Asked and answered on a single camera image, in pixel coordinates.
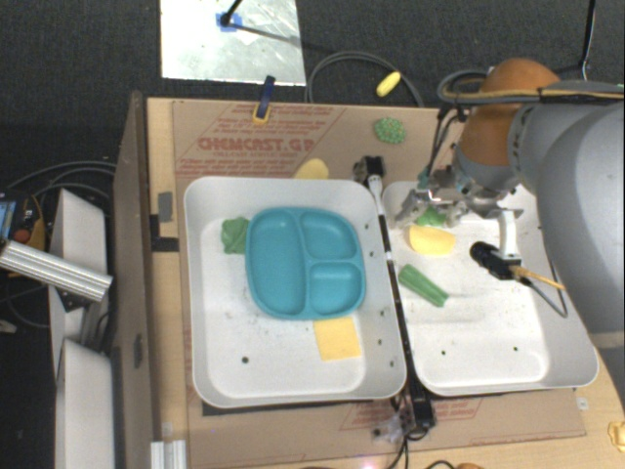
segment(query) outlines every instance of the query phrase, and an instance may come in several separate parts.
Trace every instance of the metal plate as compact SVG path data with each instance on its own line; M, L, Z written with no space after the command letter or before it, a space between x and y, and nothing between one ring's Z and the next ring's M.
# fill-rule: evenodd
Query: metal plate
M165 78L305 85L295 0L243 0L233 22L218 17L234 0L160 0Z

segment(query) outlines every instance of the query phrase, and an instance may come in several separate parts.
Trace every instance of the cardboard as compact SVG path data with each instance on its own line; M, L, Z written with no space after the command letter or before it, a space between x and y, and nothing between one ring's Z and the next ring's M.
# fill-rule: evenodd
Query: cardboard
M178 236L174 228L177 225L183 239L184 212L177 197L183 195L188 183L202 175L286 177L308 159L320 158L331 178L349 179L353 164L364 155L382 154L388 170L386 184L414 179L427 161L437 122L434 109L274 105L270 123L258 126L251 122L253 106L225 101L148 102L151 196L167 192L177 204L172 222L160 225L161 233ZM408 134L404 144L392 146L377 140L373 123L384 116L404 123ZM157 213L156 201L150 204L152 214ZM187 381L183 388L180 376L169 377L171 360L164 356L161 358L165 362L155 372L160 391L178 391L177 401L183 397L181 390L185 391L186 412L172 408L171 396L168 402L161 402L160 411L163 427L167 426L163 434L188 439L191 467L249 467L396 452L395 444L374 436L374 430L384 427L395 413L389 401L243 411L215 410L204 405L190 379L184 253L182 249L183 255L155 253L154 259L170 268L181 265L180 278L172 275L172 283L181 285ZM176 285L166 284L175 294ZM178 302L168 299L170 316L175 313L172 305ZM156 333L164 331L163 322L156 320L154 325ZM176 340L174 344L179 356L179 344ZM180 370L180 362L175 369ZM410 449L565 438L583 436L585 432L570 390L440 400L435 409L437 427Z

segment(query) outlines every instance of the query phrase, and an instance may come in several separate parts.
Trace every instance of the black pole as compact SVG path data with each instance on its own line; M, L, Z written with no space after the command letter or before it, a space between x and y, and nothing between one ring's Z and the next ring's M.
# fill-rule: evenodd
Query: black pole
M590 52L590 42L593 34L593 24L595 20L595 7L597 6L597 0L590 0L588 3L588 15L586 16L586 34L584 36L584 49L582 50L582 59L579 61L579 67L584 66L588 61L588 54Z
M234 3L228 9L228 11L219 18L219 23L221 26L226 27L230 24L232 14L234 14L234 11L236 11L236 8L240 5L242 1L243 0L234 0Z

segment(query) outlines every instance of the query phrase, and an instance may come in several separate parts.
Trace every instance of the orange object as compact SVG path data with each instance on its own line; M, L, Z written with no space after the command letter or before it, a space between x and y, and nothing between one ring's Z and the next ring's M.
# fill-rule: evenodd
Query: orange object
M508 59L492 69L481 92L537 89L560 79L546 66L528 59ZM460 139L463 154L482 165L508 165L508 131L520 104L476 107Z

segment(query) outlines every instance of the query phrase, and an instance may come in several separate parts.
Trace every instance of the green object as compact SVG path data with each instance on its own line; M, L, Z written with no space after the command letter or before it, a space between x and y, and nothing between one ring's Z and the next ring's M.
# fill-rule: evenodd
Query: green object
M433 281L423 273L417 271L414 266L406 264L399 272L399 283L418 293L435 306L442 308L449 297L447 292L439 288Z
M373 126L376 136L383 143L389 143L392 145L398 145L403 143L406 138L406 130L396 118L382 118L375 122Z
M426 211L421 214L415 224L418 226L442 226L447 219L445 214L438 212L433 206L426 208Z
M222 243L227 254L244 254L247 225L250 222L244 217L226 219L222 223Z

